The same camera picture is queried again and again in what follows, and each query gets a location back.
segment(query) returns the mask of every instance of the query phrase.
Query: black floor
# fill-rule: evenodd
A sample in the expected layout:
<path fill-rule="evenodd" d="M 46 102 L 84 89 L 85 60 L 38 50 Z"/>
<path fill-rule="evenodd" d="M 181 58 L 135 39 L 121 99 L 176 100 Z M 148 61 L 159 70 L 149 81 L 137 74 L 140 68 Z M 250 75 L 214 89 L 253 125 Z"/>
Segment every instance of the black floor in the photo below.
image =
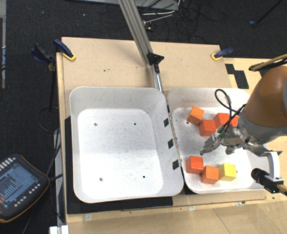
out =
<path fill-rule="evenodd" d="M 232 47 L 234 51 L 229 57 L 273 58 L 287 53 L 287 0 L 257 27 L 249 21 L 259 19 L 276 2 L 185 0 L 180 13 L 157 21 L 148 36 L 151 41 Z M 64 0 L 7 0 L 6 29 L 0 158 L 20 153 L 35 167 L 46 171 L 53 155 L 53 135 L 38 126 L 37 114 L 49 106 L 52 73 L 33 59 L 31 49 L 39 42 L 53 53 L 53 40 L 62 36 L 102 39 L 132 39 L 132 36 L 119 6 Z M 57 127 L 56 112 L 44 114 L 40 120 L 49 130 Z M 28 216 L 29 213 L 11 223 L 0 224 L 0 234 L 22 233 Z M 27 233 L 48 233 L 49 226 L 55 226 L 56 222 L 47 193 L 40 200 Z"/>

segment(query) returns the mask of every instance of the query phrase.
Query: red block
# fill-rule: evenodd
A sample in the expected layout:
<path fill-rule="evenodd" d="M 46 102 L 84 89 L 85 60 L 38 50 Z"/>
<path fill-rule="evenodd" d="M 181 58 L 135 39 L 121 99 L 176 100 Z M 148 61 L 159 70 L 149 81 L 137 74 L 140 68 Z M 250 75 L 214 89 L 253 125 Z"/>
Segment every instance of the red block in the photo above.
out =
<path fill-rule="evenodd" d="M 205 184 L 215 184 L 219 180 L 219 168 L 214 166 L 205 166 L 201 173 L 201 181 Z"/>
<path fill-rule="evenodd" d="M 230 122 L 230 127 L 237 127 L 238 123 L 239 123 L 239 116 L 235 116 Z"/>
<path fill-rule="evenodd" d="M 211 136 L 216 132 L 216 125 L 213 119 L 204 119 L 198 126 L 201 136 Z"/>
<path fill-rule="evenodd" d="M 217 113 L 216 116 L 213 118 L 216 124 L 216 128 L 221 128 L 224 124 L 227 123 L 229 120 L 230 115 L 227 113 Z"/>
<path fill-rule="evenodd" d="M 204 170 L 203 158 L 198 156 L 190 156 L 187 161 L 187 173 L 200 174 Z"/>
<path fill-rule="evenodd" d="M 203 116 L 204 116 L 205 110 L 197 107 L 197 106 L 193 106 L 189 116 L 187 118 L 188 122 L 191 122 L 194 125 L 198 125 L 199 123 L 201 123 Z"/>

